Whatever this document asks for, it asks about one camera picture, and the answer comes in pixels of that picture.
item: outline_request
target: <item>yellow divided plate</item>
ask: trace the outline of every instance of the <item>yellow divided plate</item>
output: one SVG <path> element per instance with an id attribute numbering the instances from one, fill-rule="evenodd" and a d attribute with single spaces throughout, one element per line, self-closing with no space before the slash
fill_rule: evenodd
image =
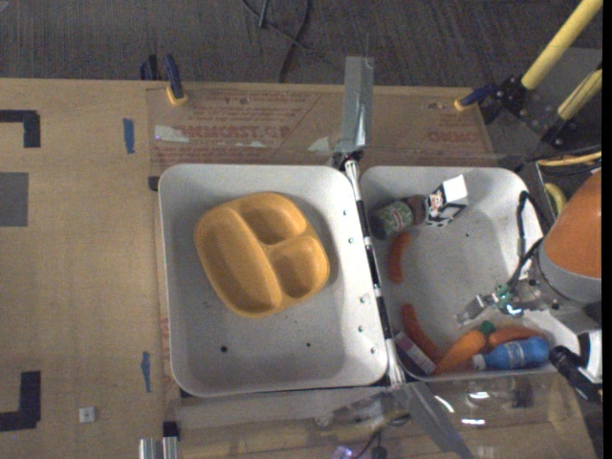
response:
<path id="1" fill-rule="evenodd" d="M 210 285 L 244 317 L 265 317 L 323 288 L 327 253 L 302 211 L 287 197 L 262 192 L 206 212 L 195 245 Z"/>

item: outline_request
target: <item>bottle cap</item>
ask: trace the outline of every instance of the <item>bottle cap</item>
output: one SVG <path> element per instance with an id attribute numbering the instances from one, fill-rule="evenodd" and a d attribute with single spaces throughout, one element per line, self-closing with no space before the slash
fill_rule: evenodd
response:
<path id="1" fill-rule="evenodd" d="M 485 319 L 480 324 L 480 331 L 484 333 L 486 337 L 488 334 L 493 333 L 495 331 L 495 325 L 492 324 L 488 319 Z"/>
<path id="2" fill-rule="evenodd" d="M 476 354 L 471 358 L 471 362 L 474 364 L 474 368 L 477 371 L 484 371 L 487 368 L 487 364 L 485 363 L 485 356 L 482 354 Z"/>
<path id="3" fill-rule="evenodd" d="M 425 221 L 425 200 L 426 196 L 424 195 L 413 195 L 405 200 L 412 210 L 412 224 L 414 226 L 420 225 Z"/>

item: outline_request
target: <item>small box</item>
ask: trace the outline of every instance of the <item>small box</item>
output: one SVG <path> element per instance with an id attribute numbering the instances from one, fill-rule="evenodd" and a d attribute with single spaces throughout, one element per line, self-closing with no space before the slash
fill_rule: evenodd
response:
<path id="1" fill-rule="evenodd" d="M 78 409 L 78 422 L 89 424 L 96 421 L 96 408 L 94 406 L 84 406 Z"/>
<path id="2" fill-rule="evenodd" d="M 426 224 L 446 226 L 468 205 L 468 188 L 463 175 L 443 181 L 426 198 Z"/>

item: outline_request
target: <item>orange object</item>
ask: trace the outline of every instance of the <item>orange object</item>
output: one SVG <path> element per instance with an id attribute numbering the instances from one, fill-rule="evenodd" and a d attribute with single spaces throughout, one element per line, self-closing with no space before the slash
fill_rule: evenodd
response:
<path id="1" fill-rule="evenodd" d="M 546 235 L 544 250 L 569 273 L 601 278 L 601 170 L 570 198 Z"/>
<path id="2" fill-rule="evenodd" d="M 462 335 L 448 349 L 436 365 L 433 375 L 455 371 L 487 346 L 487 337 L 480 330 L 473 329 Z"/>
<path id="3" fill-rule="evenodd" d="M 194 240 L 215 293 L 243 317 L 283 311 L 320 291 L 329 277 L 315 229 L 291 199 L 275 192 L 205 212 Z"/>
<path id="4" fill-rule="evenodd" d="M 404 271 L 402 270 L 402 257 L 405 249 L 410 243 L 410 233 L 401 232 L 391 242 L 389 255 L 387 257 L 387 275 L 389 280 L 396 284 L 404 282 Z"/>
<path id="5" fill-rule="evenodd" d="M 404 324 L 405 333 L 414 341 L 417 347 L 423 350 L 423 353 L 428 356 L 433 363 L 437 364 L 442 360 L 442 352 L 423 331 L 419 319 L 417 318 L 417 312 L 412 304 L 406 303 L 402 306 L 402 323 Z"/>
<path id="6" fill-rule="evenodd" d="M 526 326 L 508 325 L 502 326 L 498 330 L 495 330 L 493 333 L 489 334 L 487 337 L 487 342 L 490 348 L 493 349 L 498 345 L 507 343 L 508 341 L 523 340 L 536 336 L 541 337 L 541 332 L 533 330 L 532 328 L 527 328 Z"/>

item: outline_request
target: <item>blue bottle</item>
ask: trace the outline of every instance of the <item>blue bottle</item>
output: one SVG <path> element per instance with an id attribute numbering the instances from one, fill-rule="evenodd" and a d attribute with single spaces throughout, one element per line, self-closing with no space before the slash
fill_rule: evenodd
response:
<path id="1" fill-rule="evenodd" d="M 548 342 L 542 337 L 509 341 L 495 347 L 488 354 L 478 354 L 472 358 L 477 370 L 528 369 L 539 367 L 548 360 Z"/>

